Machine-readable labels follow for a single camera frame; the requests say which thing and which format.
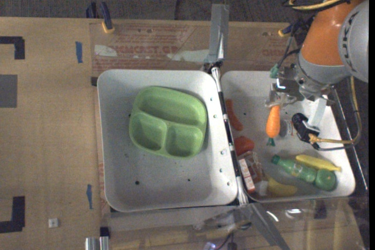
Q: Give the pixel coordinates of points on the orange carrot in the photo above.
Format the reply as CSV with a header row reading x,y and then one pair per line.
x,y
273,123

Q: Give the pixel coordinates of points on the black cylinder on white bracket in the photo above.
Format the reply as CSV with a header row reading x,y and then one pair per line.
x,y
303,127

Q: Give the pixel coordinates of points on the red-orange toy pepper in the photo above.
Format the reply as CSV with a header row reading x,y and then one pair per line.
x,y
243,145

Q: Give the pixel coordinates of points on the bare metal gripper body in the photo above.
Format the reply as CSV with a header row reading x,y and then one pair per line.
x,y
288,85

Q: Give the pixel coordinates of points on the green plastic bottle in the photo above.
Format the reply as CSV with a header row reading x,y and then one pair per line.
x,y
304,172

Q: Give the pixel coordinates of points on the white plastic tray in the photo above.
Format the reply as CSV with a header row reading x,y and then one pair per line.
x,y
164,184
252,90

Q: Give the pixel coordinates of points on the green divided plate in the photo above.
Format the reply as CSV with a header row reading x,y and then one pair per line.
x,y
167,123

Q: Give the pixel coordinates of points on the small grey can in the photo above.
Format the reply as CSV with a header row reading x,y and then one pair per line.
x,y
286,128

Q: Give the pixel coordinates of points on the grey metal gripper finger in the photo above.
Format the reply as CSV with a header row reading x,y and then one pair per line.
x,y
284,100
271,101

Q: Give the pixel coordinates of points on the small white square block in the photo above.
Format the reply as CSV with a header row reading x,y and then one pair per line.
x,y
53,222

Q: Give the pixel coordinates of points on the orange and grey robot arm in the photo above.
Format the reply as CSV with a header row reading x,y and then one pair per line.
x,y
325,38

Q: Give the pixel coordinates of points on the yellow banana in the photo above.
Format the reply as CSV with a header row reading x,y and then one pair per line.
x,y
281,188
317,163

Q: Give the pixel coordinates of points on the brown packet with red label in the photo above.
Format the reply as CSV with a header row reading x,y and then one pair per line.
x,y
250,171

